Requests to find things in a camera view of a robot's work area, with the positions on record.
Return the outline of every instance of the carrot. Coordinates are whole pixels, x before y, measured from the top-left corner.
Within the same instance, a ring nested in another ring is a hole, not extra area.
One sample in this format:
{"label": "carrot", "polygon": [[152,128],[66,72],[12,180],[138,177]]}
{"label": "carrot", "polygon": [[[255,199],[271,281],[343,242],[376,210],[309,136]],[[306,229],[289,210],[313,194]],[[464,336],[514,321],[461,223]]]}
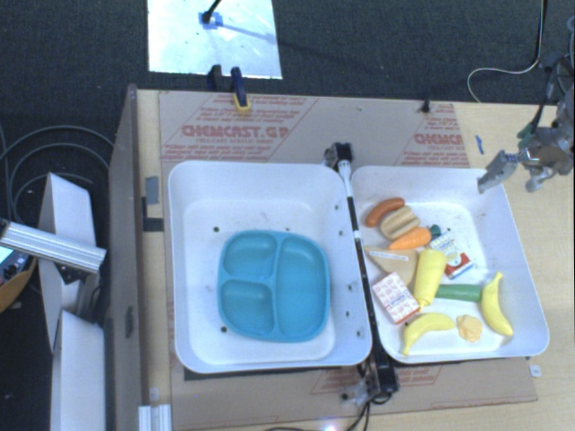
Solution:
{"label": "carrot", "polygon": [[388,249],[390,251],[402,251],[406,249],[415,249],[425,246],[431,241],[431,232],[429,228],[418,226],[392,242]]}
{"label": "carrot", "polygon": [[385,199],[378,205],[376,205],[366,217],[366,226],[374,227],[377,225],[377,222],[388,212],[394,211],[395,209],[399,209],[400,207],[405,206],[405,201],[403,198],[389,198]]}

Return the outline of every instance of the blue divided plate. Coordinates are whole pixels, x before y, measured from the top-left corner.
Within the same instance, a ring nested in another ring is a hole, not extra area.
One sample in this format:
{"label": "blue divided plate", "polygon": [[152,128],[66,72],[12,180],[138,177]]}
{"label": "blue divided plate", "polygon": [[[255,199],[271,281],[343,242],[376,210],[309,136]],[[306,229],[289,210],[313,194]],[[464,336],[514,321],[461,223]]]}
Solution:
{"label": "blue divided plate", "polygon": [[217,306],[226,326],[247,337],[312,339],[322,331],[330,310],[325,253],[297,234],[237,233],[220,257]]}

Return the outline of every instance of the yellow banana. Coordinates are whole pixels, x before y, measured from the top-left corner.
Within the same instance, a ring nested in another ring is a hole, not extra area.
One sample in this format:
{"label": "yellow banana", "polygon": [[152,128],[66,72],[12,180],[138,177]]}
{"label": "yellow banana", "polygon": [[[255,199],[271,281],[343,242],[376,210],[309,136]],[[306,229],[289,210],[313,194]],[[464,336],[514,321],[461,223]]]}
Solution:
{"label": "yellow banana", "polygon": [[456,324],[451,318],[440,312],[426,312],[411,322],[403,331],[403,351],[402,354],[408,355],[411,345],[420,337],[430,330],[450,330]]}
{"label": "yellow banana", "polygon": [[500,309],[500,281],[503,275],[498,271],[482,290],[482,314],[485,322],[501,335],[513,335],[513,328]]}

